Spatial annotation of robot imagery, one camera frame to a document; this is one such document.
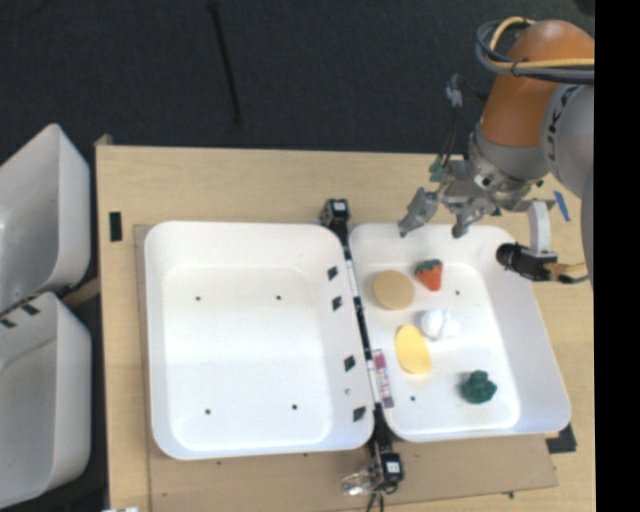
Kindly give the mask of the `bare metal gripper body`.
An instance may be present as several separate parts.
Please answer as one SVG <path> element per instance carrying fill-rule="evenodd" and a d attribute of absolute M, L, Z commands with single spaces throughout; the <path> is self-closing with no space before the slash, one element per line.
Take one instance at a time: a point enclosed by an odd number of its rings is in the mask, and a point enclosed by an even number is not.
<path fill-rule="evenodd" d="M 539 181 L 539 164 L 508 159 L 497 165 L 484 156 L 441 163 L 438 197 L 450 211 L 525 211 Z"/>

